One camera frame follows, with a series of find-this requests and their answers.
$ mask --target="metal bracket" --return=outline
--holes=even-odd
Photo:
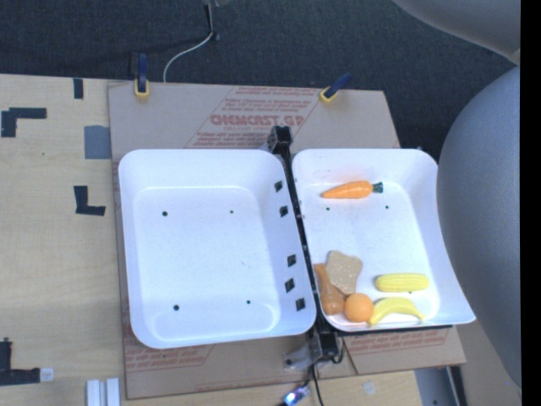
[[[284,150],[289,150],[293,143],[291,129],[288,126],[274,126],[267,138],[267,145],[271,153],[281,154]]]
[[[321,349],[320,336],[315,332],[301,348],[282,356],[284,370],[306,370],[321,359],[322,356],[323,350]]]

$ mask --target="plastic banana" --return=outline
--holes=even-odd
[[[415,304],[408,298],[383,298],[374,304],[374,312],[369,319],[369,325],[375,325],[390,314],[414,315],[420,320],[424,315],[417,309]]]
[[[429,278],[417,273],[384,274],[375,279],[375,287],[381,292],[415,292],[428,286]]]

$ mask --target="white tray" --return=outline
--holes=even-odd
[[[381,323],[350,322],[343,314],[325,316],[346,332],[441,326],[475,319],[452,270],[436,206],[437,165],[414,149],[322,149],[293,159],[300,209],[312,263],[324,263],[331,250],[363,261],[357,291],[373,301],[386,296],[411,299],[425,315],[388,315]],[[358,200],[331,200],[325,190],[356,180],[382,182],[382,194]],[[391,294],[374,286],[386,273],[419,272],[429,289]]]
[[[131,325],[152,348],[306,332],[286,177],[264,151],[132,151],[119,166]]]
[[[331,250],[363,261],[357,291],[384,294],[384,273],[421,272],[428,290],[406,294],[423,321],[389,315],[369,327],[325,316],[345,332],[467,323],[467,303],[441,237],[437,165],[407,149],[299,152],[292,163],[312,263]],[[329,200],[353,180],[383,194]],[[119,166],[131,325],[152,348],[308,331],[316,306],[280,160],[257,150],[142,150]]]

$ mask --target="plastic carrot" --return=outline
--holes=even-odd
[[[325,199],[362,199],[371,193],[382,193],[383,184],[371,184],[367,180],[357,180],[329,189],[321,196]]]

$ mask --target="toy orange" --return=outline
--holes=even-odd
[[[374,303],[366,294],[350,294],[344,304],[344,315],[349,321],[368,321],[374,312]]]

